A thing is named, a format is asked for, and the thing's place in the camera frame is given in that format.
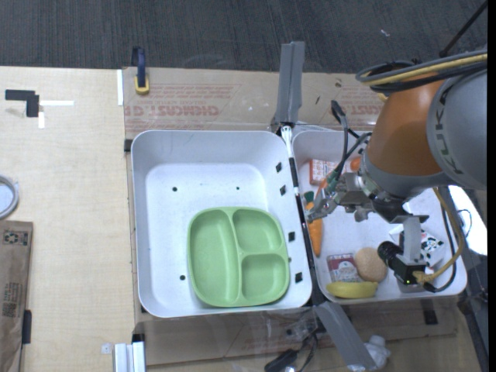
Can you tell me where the yellow banana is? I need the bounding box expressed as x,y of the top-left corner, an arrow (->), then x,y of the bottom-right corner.
325,281 -> 379,300

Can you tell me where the white plastic tray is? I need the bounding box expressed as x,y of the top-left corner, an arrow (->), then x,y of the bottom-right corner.
291,129 -> 469,306
130,129 -> 314,319

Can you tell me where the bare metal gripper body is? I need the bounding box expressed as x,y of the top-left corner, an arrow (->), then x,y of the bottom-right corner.
335,171 -> 389,223

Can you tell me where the white cow print carton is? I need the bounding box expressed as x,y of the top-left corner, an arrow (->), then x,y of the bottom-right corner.
388,226 -> 446,269

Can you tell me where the brown cardboard board red print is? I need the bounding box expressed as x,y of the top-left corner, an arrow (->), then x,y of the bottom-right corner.
122,66 -> 482,368

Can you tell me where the crumpled white paper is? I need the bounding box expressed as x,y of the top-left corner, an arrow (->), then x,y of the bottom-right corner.
363,334 -> 391,368

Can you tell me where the orange carrot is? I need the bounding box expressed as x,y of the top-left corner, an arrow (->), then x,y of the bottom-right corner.
303,190 -> 324,258

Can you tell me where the white tape roll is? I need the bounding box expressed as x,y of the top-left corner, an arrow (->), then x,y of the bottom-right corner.
0,174 -> 20,221

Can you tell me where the green divided plate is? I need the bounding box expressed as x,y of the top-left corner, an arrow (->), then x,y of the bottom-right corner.
187,206 -> 292,308

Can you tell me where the brown paper bag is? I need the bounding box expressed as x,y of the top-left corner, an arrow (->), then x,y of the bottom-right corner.
0,219 -> 34,372

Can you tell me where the beige bread bun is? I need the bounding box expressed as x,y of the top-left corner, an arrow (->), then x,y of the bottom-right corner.
353,246 -> 389,284

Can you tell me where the red and white carton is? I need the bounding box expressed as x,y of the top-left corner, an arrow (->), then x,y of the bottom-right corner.
308,158 -> 350,186

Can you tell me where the red and white can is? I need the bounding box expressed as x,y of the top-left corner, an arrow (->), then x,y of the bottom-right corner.
325,253 -> 363,284

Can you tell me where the black cylinder on white bracket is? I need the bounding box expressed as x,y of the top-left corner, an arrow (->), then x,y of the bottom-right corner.
377,213 -> 429,287

